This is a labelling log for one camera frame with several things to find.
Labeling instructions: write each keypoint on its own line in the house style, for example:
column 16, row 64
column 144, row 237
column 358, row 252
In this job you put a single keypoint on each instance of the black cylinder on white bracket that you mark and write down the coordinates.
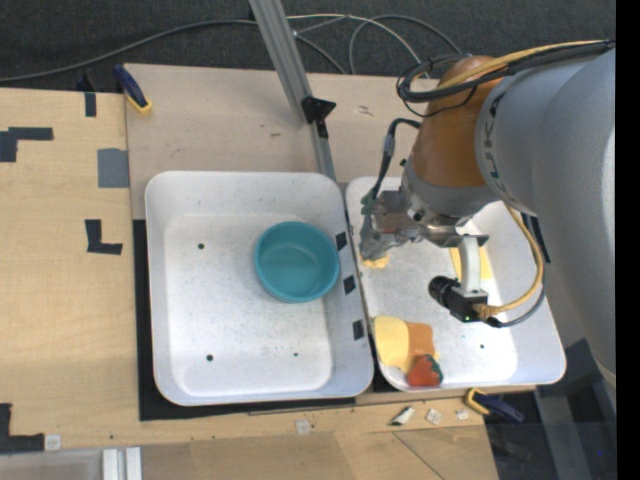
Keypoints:
column 465, row 300

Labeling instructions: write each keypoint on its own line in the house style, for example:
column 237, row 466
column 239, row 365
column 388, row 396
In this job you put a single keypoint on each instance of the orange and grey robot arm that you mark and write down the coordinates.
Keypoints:
column 550, row 158

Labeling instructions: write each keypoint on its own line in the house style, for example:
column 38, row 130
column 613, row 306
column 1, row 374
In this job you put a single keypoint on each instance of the pale yellow toy food piece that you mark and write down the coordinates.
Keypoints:
column 375, row 264

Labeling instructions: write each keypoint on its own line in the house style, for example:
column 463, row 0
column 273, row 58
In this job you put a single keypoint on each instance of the red strawberry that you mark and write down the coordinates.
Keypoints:
column 424, row 372

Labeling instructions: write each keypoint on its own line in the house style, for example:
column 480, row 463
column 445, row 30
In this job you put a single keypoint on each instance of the teal bowl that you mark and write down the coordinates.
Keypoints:
column 296, row 263

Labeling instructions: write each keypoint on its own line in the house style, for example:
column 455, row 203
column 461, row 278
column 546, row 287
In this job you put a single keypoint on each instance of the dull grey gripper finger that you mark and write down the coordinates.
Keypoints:
column 391, row 245
column 371, row 243

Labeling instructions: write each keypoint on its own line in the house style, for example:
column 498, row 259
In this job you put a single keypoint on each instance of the white plastic tray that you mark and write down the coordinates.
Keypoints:
column 415, row 288
column 225, row 293

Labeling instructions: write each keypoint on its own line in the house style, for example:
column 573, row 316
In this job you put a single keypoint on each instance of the orange flat slice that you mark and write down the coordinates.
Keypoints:
column 421, row 338

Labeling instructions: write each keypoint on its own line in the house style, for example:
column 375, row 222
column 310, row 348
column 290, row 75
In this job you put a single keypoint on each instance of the yellow flat slice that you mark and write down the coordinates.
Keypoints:
column 486, row 265

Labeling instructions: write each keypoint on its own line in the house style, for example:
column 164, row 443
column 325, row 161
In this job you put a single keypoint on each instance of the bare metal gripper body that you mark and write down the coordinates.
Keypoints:
column 400, row 215

